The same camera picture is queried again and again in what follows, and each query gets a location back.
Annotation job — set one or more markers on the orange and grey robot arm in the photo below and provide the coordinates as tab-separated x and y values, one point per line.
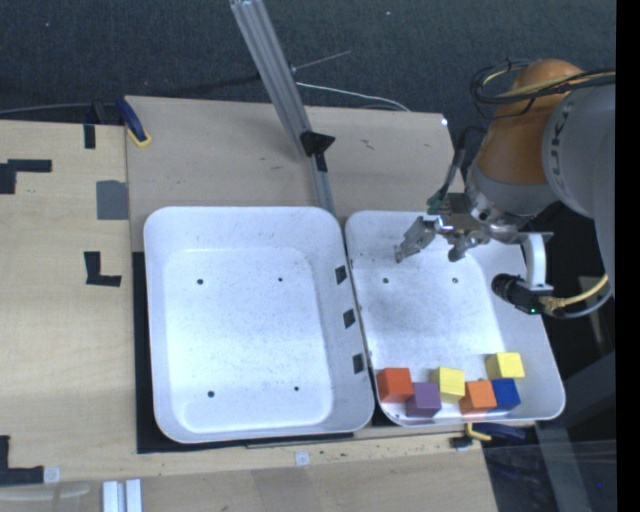
520	145

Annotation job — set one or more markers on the blue cube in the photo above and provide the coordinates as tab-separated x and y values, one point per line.
506	392

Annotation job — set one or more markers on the yellow cube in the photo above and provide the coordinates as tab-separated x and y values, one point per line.
506	365
450	382

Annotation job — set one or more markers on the orange cube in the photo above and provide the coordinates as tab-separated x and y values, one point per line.
394	384
479	396

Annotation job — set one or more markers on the black cylinder on white bracket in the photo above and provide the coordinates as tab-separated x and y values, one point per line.
536	260

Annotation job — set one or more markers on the pale wood board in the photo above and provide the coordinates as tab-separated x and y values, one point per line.
225	165

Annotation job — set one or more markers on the white plastic tray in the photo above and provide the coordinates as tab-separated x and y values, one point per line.
430	320
250	330

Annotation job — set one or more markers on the purple cube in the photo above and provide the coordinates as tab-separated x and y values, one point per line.
425	399

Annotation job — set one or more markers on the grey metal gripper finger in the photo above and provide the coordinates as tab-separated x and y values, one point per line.
417	237
464	246

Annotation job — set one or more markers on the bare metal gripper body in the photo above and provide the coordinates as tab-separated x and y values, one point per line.
477	217

